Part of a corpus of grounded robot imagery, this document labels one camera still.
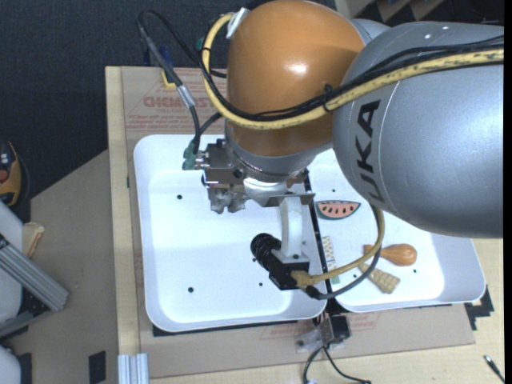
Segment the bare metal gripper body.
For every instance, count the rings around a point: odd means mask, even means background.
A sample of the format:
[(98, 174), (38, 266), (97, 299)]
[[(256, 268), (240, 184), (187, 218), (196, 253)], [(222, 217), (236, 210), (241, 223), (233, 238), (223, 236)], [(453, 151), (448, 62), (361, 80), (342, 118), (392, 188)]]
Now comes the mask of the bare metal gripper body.
[(246, 202), (252, 200), (262, 207), (276, 206), (274, 198), (286, 194), (297, 182), (295, 172), (275, 173), (264, 171), (263, 162), (273, 158), (256, 158), (254, 165), (238, 156), (226, 140), (209, 144), (200, 153), (202, 183), (210, 199), (211, 190), (228, 190), (246, 194)]

